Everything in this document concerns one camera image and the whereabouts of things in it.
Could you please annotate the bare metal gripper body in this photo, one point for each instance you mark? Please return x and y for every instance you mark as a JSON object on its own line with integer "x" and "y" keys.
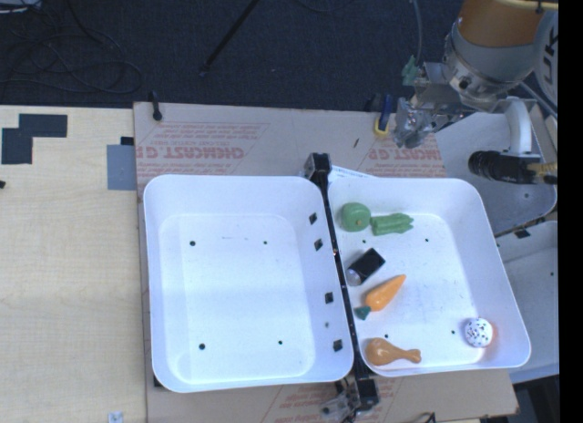
{"x": 444, "y": 88}

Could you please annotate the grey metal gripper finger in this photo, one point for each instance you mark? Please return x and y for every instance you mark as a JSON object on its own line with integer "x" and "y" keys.
{"x": 404, "y": 120}
{"x": 423, "y": 129}

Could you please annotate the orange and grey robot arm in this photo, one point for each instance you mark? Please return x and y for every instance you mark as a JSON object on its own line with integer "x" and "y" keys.
{"x": 496, "y": 15}

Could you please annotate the green toy bean bundle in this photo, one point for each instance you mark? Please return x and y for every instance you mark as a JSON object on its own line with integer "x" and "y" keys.
{"x": 391, "y": 224}

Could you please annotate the green toy apple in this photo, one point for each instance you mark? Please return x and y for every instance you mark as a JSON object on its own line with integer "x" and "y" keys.
{"x": 354, "y": 217}

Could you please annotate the brown cardboard board red print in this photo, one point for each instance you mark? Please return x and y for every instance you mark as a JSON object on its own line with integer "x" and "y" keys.
{"x": 273, "y": 147}

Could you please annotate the small black can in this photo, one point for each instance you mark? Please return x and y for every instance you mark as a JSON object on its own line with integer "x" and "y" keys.
{"x": 368, "y": 264}

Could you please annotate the white plastic tray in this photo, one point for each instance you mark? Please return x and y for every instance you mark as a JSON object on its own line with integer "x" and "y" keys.
{"x": 437, "y": 284}
{"x": 237, "y": 284}

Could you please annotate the thin black rod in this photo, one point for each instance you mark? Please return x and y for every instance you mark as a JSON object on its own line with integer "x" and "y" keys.
{"x": 339, "y": 271}

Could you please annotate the orange toy carrot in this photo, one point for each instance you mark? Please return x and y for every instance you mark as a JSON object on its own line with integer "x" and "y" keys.
{"x": 385, "y": 296}

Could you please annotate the white speckled ball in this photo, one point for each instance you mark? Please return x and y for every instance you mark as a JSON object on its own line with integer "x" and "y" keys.
{"x": 478, "y": 332}

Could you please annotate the orange toy chicken drumstick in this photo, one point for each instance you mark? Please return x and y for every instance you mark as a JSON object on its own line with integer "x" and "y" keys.
{"x": 385, "y": 352}

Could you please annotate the black cylinder on white bracket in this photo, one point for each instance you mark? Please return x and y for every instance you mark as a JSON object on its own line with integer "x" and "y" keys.
{"x": 501, "y": 166}

